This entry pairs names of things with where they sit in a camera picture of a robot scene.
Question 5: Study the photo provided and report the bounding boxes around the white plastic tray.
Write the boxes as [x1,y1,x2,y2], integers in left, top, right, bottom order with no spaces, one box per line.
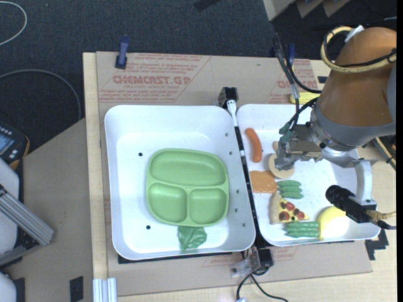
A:
[103,104,257,261]
[235,103,382,247]

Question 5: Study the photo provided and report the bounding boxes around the pizza slice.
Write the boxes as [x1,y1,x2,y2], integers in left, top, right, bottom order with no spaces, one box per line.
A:
[268,192,310,225]

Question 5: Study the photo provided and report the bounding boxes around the orange bread slice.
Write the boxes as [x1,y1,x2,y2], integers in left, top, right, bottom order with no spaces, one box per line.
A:
[249,170,279,195]

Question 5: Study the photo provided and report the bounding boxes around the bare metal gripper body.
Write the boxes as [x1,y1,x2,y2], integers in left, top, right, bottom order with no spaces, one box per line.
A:
[283,123,332,163]

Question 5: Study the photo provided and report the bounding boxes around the orange sausage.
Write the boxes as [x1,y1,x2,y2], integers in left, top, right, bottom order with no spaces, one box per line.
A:
[244,127,263,164]

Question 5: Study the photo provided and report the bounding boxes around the thin black and white rod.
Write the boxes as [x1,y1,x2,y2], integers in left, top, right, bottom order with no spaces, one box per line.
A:
[226,100,263,252]

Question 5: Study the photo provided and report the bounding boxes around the yellow lemon half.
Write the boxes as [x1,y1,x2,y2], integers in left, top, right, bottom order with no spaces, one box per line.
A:
[316,206,351,240]

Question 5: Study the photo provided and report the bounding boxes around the green divided plate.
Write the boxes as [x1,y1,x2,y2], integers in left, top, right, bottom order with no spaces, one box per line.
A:
[145,148,230,228]

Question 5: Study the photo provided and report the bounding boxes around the green lettuce leaf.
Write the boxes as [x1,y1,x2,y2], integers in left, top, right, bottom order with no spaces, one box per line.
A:
[176,225,208,252]

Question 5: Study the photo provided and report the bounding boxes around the green pea pods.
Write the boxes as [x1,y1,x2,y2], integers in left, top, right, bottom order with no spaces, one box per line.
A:
[276,179,305,200]

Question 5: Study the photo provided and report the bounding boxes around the brown cardboard board red print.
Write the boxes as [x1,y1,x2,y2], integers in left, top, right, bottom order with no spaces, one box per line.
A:
[96,51,374,297]

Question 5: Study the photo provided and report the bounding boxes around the green asparagus bundle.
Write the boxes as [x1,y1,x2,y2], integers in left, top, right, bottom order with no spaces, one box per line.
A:
[283,220,321,240]

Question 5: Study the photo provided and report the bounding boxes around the black cylinder on white bracket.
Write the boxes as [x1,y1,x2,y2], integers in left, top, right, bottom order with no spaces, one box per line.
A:
[325,159,379,225]

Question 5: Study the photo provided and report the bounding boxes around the round beige biscuit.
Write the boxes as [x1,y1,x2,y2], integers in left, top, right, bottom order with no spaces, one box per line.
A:
[268,153,296,180]

